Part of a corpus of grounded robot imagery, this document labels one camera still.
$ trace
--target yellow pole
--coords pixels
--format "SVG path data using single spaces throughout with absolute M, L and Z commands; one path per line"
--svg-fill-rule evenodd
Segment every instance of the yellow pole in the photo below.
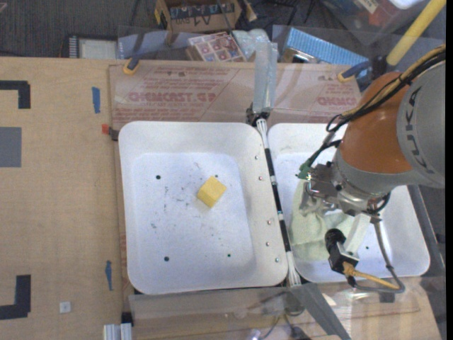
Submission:
M 396 66 L 399 63 L 401 58 L 404 57 L 413 43 L 422 35 L 423 31 L 431 24 L 446 3 L 447 0 L 431 0 L 427 4 L 389 55 L 387 55 L 387 64 Z

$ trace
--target wooden table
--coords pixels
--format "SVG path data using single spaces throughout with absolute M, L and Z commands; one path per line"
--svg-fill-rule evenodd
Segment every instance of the wooden table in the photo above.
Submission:
M 0 167 L 0 306 L 14 303 L 16 276 L 31 277 L 31 311 L 0 320 L 2 339 L 99 339 L 104 324 L 121 321 L 114 143 L 101 130 L 111 124 L 110 64 L 117 62 L 0 58 L 0 80 L 31 88 L 29 109 L 18 109 L 17 91 L 0 90 L 0 128 L 21 128 L 20 167 Z M 411 281 L 418 310 L 338 314 L 352 337 L 439 339 L 426 294 Z M 68 301 L 71 312 L 60 314 Z

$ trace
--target floor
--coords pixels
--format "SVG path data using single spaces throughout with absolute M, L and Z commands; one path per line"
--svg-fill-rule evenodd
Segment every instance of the floor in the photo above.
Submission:
M 0 12 L 0 56 L 58 57 L 62 42 L 69 34 L 118 36 L 122 27 L 156 27 L 153 16 L 156 0 L 0 0 L 8 6 Z M 249 0 L 256 4 L 260 0 Z M 319 1 L 307 16 L 310 0 L 301 0 L 291 24 L 304 28 L 335 29 L 345 27 Z M 274 4 L 256 4 L 260 17 L 248 28 L 264 28 L 271 36 L 273 26 L 286 25 L 292 8 Z M 403 34 L 409 25 L 398 29 Z M 446 39 L 446 8 L 422 34 L 424 38 Z M 445 261 L 445 190 L 420 188 L 436 236 L 435 246 Z M 432 290 L 435 316 L 446 339 L 445 284 Z

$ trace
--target yellow sponge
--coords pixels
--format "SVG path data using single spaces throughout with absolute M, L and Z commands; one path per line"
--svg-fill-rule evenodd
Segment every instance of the yellow sponge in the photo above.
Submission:
M 208 207 L 212 208 L 226 189 L 227 187 L 224 184 L 211 176 L 198 191 L 197 198 Z

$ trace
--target white tray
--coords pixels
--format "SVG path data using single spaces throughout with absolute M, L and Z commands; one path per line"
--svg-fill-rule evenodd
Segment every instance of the white tray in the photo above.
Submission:
M 299 179 L 300 165 L 320 146 L 326 136 L 326 126 L 320 124 L 282 123 L 272 126 L 268 138 L 275 168 L 275 177 L 287 225 L 292 218 L 292 199 Z M 315 161 L 325 164 L 332 160 L 335 149 L 324 151 Z M 399 276 L 419 276 L 427 271 L 430 256 L 426 247 L 411 197 L 407 187 L 400 186 L 392 191 L 391 199 L 382 210 L 382 232 L 389 258 Z M 358 254 L 357 269 L 379 277 L 389 277 L 376 234 L 372 225 Z M 341 282 L 344 276 L 333 272 L 327 261 L 314 261 L 294 255 L 296 269 L 311 282 Z
M 127 272 L 136 289 L 164 294 L 283 281 L 285 248 L 255 129 L 133 122 L 121 129 L 119 146 Z M 215 175 L 227 190 L 208 208 L 196 195 Z

